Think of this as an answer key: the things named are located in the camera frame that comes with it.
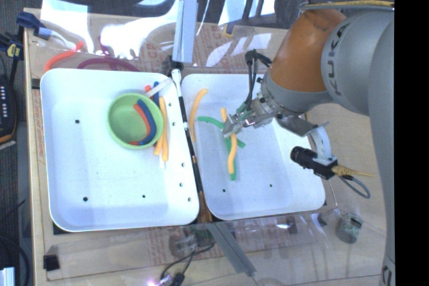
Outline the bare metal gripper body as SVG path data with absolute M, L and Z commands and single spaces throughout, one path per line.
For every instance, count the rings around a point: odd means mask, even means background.
M 274 102 L 266 101 L 265 98 L 254 98 L 243 102 L 235 114 L 229 115 L 229 128 L 258 128 L 271 123 L 273 119 L 282 118 L 283 112 Z

